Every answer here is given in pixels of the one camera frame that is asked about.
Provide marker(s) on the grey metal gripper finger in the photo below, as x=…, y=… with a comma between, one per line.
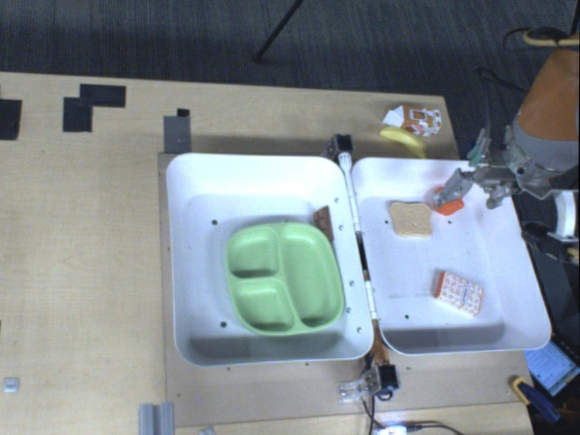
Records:
x=455, y=187
x=497, y=196

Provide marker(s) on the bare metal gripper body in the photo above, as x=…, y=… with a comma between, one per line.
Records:
x=521, y=175

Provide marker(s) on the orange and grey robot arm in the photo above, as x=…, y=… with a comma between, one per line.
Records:
x=550, y=102

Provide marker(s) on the orange cube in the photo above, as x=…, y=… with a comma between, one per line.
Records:
x=453, y=207

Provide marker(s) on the beige bread slice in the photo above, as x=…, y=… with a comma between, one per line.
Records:
x=410, y=219

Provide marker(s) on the white plastic tray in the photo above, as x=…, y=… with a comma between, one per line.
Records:
x=204, y=265
x=494, y=252

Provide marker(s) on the yellow banana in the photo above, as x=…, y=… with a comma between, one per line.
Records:
x=405, y=139

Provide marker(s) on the thin black and white rod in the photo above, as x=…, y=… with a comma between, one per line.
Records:
x=354, y=206

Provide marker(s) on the orange and white packet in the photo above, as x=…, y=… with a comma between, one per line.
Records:
x=460, y=292

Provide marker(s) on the brown chocolate bar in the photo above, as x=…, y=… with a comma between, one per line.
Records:
x=325, y=221

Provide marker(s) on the green divided plate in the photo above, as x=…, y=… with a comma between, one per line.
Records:
x=312, y=270

